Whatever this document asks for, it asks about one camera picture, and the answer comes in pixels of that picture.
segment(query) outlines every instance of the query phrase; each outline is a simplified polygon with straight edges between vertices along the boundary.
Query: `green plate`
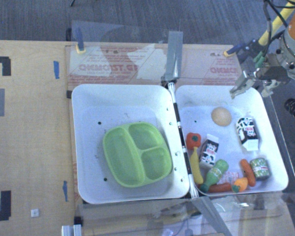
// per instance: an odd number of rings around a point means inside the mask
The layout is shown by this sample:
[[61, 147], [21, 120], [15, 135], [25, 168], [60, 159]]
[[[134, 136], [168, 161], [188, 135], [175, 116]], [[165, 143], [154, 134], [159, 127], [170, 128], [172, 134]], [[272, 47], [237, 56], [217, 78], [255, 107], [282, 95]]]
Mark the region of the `green plate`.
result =
[[159, 181], [172, 171], [172, 158], [159, 130], [148, 122], [114, 127], [103, 139], [104, 154], [116, 181], [139, 187]]

